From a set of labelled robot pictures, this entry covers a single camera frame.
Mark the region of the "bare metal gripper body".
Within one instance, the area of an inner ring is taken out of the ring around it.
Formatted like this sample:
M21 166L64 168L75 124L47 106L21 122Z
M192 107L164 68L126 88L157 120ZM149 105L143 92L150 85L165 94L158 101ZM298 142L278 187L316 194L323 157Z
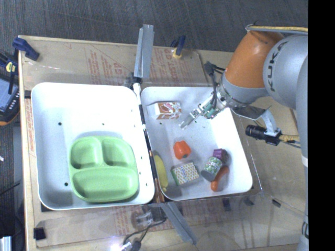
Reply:
M226 108L237 108L237 102L224 89L213 88L210 95L197 106L199 114L206 119L213 119Z

